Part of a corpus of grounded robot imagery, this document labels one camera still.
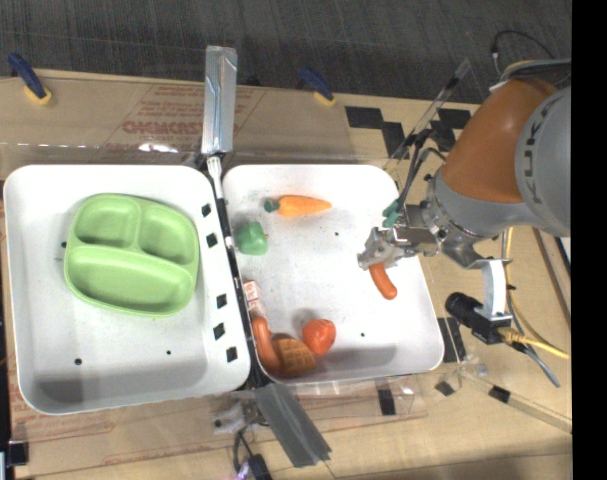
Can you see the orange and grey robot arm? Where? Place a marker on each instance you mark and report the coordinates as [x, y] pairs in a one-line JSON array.
[[488, 158]]

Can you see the brown cardboard board red print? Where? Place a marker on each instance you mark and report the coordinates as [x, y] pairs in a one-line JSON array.
[[108, 113]]

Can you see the white plastic tray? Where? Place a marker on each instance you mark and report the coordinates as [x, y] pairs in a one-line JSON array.
[[133, 358], [313, 273]]

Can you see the orange carrot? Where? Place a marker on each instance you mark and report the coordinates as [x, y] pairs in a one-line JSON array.
[[303, 206]]

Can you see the brown waffle bread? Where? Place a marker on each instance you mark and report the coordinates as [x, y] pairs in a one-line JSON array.
[[294, 359]]

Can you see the black cylinder on white bracket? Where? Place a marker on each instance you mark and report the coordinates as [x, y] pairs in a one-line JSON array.
[[475, 318]]

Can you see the small red and white carton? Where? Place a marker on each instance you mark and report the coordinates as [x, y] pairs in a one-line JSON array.
[[252, 295]]

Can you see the orange red toy fruit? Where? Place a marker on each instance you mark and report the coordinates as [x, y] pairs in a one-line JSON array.
[[319, 336]]

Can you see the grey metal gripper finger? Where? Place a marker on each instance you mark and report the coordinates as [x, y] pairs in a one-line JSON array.
[[390, 257], [369, 254]]

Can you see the green divided plate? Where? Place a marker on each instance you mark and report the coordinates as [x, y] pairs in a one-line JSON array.
[[128, 268]]

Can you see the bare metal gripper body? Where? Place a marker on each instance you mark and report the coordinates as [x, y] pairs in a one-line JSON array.
[[417, 240]]

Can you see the green bell pepper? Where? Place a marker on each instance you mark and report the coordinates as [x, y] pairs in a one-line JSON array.
[[252, 239]]

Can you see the long orange sausage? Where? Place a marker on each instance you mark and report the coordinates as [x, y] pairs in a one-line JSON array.
[[264, 343]]

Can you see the short orange sausage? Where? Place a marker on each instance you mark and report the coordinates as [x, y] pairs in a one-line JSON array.
[[385, 284]]

